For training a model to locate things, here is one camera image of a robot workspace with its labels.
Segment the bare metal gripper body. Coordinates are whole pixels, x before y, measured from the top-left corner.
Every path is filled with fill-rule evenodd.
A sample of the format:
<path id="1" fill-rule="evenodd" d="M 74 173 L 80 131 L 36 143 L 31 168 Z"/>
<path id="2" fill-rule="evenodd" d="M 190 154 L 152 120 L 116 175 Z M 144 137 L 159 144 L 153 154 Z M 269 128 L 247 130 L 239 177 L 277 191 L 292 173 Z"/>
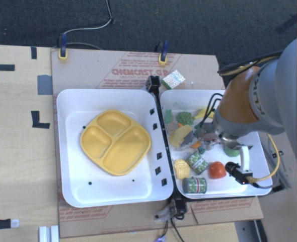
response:
<path id="1" fill-rule="evenodd" d="M 217 136 L 217 144 L 223 144 L 229 149 L 235 149 L 237 147 L 237 137 L 226 133 L 221 126 L 214 124 L 213 122 L 199 123 L 195 126 L 195 137 L 201 142 L 202 137 L 208 133 L 214 133 Z"/>

